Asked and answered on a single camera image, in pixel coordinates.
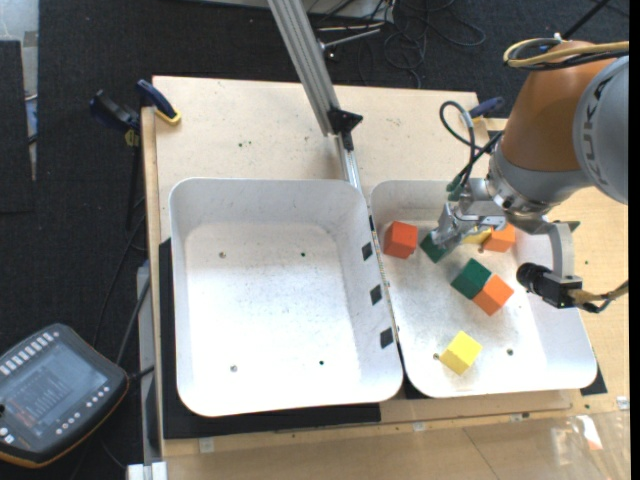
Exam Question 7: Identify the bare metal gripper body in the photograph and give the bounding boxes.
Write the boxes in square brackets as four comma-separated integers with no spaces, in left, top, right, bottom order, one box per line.
[438,177,551,235]

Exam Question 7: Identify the green cube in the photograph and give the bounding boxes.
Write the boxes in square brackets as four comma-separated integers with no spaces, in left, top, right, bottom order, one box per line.
[418,232,454,265]
[449,257,493,301]

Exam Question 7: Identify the yellow cube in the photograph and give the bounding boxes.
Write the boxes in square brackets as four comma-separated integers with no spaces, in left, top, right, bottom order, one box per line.
[462,227,494,247]
[438,330,485,377]

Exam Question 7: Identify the orange cube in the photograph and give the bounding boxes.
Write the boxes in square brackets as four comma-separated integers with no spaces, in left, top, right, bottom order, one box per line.
[382,220,420,260]
[482,222,517,254]
[472,273,516,318]

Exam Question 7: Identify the thin black and white rod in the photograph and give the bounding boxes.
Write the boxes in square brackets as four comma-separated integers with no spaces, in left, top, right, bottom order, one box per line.
[342,147,402,350]

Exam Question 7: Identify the white plastic tray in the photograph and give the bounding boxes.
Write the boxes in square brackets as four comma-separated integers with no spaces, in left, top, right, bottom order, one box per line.
[370,179,599,400]
[168,176,405,418]

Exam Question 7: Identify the pale wood board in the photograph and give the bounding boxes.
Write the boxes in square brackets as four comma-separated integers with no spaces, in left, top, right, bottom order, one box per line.
[141,75,630,458]

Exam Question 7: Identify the black cylinder on white bracket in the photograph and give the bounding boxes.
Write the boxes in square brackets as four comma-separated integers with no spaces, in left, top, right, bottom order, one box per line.
[516,220,584,311]

